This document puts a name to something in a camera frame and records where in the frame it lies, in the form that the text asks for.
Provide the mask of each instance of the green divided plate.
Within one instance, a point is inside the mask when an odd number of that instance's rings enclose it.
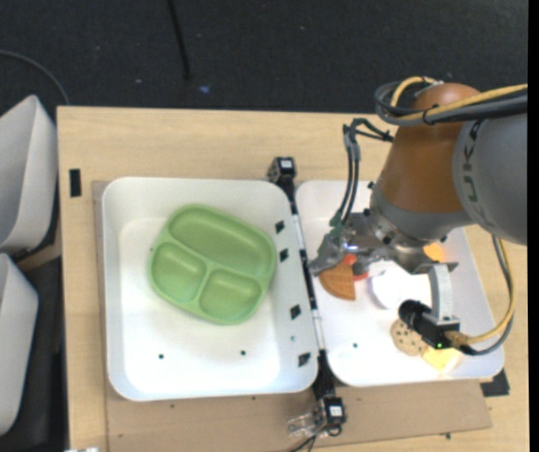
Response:
[[[266,233],[220,210],[189,204],[156,238],[148,277],[172,304],[233,325],[256,311],[275,268],[276,250]]]

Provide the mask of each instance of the black carpet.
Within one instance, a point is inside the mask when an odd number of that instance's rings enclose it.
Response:
[[[67,100],[371,113],[378,86],[411,75],[479,90],[528,81],[529,0],[173,2],[189,79],[167,0],[0,0],[0,116],[29,94],[53,118]],[[38,372],[49,421],[33,402],[21,415],[39,421],[32,452],[62,450],[58,360]]]

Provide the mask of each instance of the black cord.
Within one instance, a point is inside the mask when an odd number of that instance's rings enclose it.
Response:
[[[347,187],[345,189],[345,196],[343,196],[343,202],[338,207],[338,211],[336,212],[340,216],[343,215],[343,212],[345,211],[345,206],[347,206],[347,202],[349,201],[352,183],[353,183],[353,149],[351,148],[351,146],[347,146]]]
[[[328,435],[330,435],[331,437],[338,437],[342,431],[343,431],[343,427],[336,426],[328,430]]]
[[[410,114],[419,112],[418,109],[412,109],[408,107],[401,107],[397,105],[389,104],[393,92],[397,88],[400,82],[390,82],[378,87],[374,92],[374,102],[376,104],[376,113],[384,121],[396,123],[397,118],[404,117]],[[415,89],[425,89],[432,85],[429,82],[419,82],[411,84],[404,93],[410,92]],[[445,112],[444,115],[431,116],[428,119],[427,116],[423,116],[423,121],[429,125],[433,125],[439,122],[450,121],[476,121],[479,119],[505,117],[515,114],[521,114],[527,112],[527,89],[521,89],[510,94],[501,95],[492,99],[477,102],[472,105],[465,105],[463,107],[453,109]]]
[[[343,215],[343,224],[347,221],[351,215],[351,210],[353,209],[353,203],[355,202],[355,195],[357,194],[357,182],[360,177],[360,160],[357,156],[353,159],[353,182],[351,184],[351,196],[349,199],[349,204],[347,205],[347,210]]]
[[[184,66],[184,78],[189,80],[192,76],[190,71],[190,63],[188,60],[188,52],[186,52],[186,45],[184,44],[184,37],[182,35],[182,27],[179,24],[179,19],[177,18],[177,9],[173,0],[167,0],[167,7],[169,8],[169,13],[171,15],[171,21],[173,22],[173,30],[175,32],[175,38],[177,39],[177,47],[179,49],[180,57],[182,58],[182,64]]]
[[[312,435],[309,439],[306,439],[301,445],[298,445],[296,448],[293,448],[289,450],[288,452],[299,452],[300,450],[303,450],[306,446],[309,445],[307,448],[307,452],[310,452],[312,448],[314,448],[314,444],[316,443],[317,435]]]
[[[502,270],[502,273],[504,274],[504,279],[506,280],[506,285],[508,286],[508,295],[509,297],[512,297],[513,279],[511,277],[511,270],[508,268],[508,265],[506,264],[506,260],[504,259],[504,256],[502,254],[502,248],[498,242],[498,238],[494,235],[492,235],[492,242],[496,250],[496,255],[498,256],[500,269]],[[471,355],[471,356],[487,355],[488,353],[491,353],[492,351],[500,347],[506,341],[508,334],[511,332],[511,329],[513,328],[514,319],[515,319],[515,316],[514,315],[511,316],[511,319],[506,324],[506,328],[504,329],[504,332],[496,341],[496,343],[494,343],[492,346],[477,350],[476,348],[473,348],[470,345],[464,345],[460,347],[460,351],[462,351],[465,355]]]
[[[365,125],[370,131],[372,131],[373,134],[370,134],[370,133],[365,132],[365,131],[360,131],[359,129],[357,129],[357,126],[359,126],[360,124]],[[354,119],[352,125],[354,125],[356,127],[355,134],[358,134],[358,135],[364,136],[364,137],[372,137],[372,138],[375,138],[375,139],[384,140],[386,142],[393,142],[393,136],[391,136],[389,131],[383,131],[383,130],[379,129],[372,122],[370,122],[368,119],[363,119],[363,118]]]
[[[35,67],[38,71],[45,74],[46,77],[48,77],[56,86],[60,94],[62,95],[62,99],[64,100],[66,105],[69,105],[71,102],[69,101],[69,96],[67,95],[66,91],[64,90],[64,87],[58,82],[58,80],[54,77],[54,75],[48,71],[45,67],[43,67],[39,62],[36,62],[32,58],[29,58],[28,56],[23,56],[21,54],[18,54],[16,52],[10,52],[9,50],[0,50],[0,57],[9,57],[9,58],[15,58],[17,60],[20,60],[24,63],[27,63],[33,67]]]

